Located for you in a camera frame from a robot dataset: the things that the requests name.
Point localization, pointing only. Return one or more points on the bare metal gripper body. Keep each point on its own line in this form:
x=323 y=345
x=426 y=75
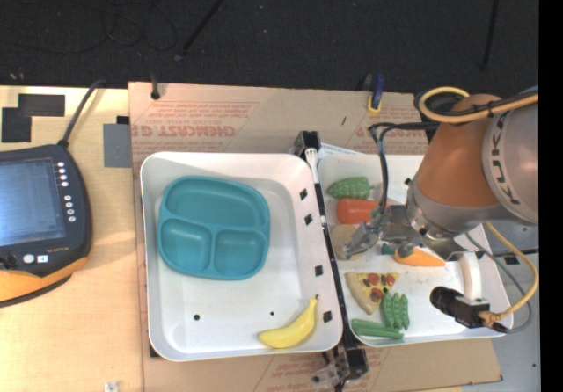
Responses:
x=402 y=225

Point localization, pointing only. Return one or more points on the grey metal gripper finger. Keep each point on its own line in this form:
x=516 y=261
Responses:
x=405 y=249
x=358 y=241

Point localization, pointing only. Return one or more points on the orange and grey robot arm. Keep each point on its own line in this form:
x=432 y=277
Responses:
x=462 y=161

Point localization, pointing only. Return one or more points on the beige round biscuit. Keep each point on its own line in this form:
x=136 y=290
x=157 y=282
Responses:
x=341 y=238

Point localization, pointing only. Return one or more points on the orange carrot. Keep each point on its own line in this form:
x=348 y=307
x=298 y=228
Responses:
x=424 y=258

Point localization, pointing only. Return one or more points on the thin black and white rod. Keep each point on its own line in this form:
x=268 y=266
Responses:
x=327 y=241

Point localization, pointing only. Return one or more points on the white plastic tray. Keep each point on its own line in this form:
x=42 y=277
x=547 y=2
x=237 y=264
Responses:
x=431 y=280
x=290 y=289

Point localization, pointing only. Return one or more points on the pizza slice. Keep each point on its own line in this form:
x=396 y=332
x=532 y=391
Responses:
x=367 y=289

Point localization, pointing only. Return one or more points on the green grapes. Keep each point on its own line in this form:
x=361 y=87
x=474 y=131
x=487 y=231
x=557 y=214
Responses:
x=349 y=188

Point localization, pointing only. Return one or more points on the green pea pods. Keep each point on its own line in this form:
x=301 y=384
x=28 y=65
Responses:
x=395 y=311

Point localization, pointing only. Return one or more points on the green beans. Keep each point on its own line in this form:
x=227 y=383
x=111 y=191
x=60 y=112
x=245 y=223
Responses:
x=376 y=329

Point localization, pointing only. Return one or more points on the yellow banana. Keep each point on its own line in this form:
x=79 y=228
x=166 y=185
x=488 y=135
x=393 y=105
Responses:
x=292 y=331

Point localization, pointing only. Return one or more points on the blue divided plate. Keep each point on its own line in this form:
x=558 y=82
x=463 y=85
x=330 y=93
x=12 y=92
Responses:
x=211 y=227

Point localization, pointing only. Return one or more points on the brown cardboard board red print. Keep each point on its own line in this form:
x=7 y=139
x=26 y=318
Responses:
x=264 y=118

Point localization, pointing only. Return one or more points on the black cylinder on white bracket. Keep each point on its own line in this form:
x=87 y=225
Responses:
x=470 y=276

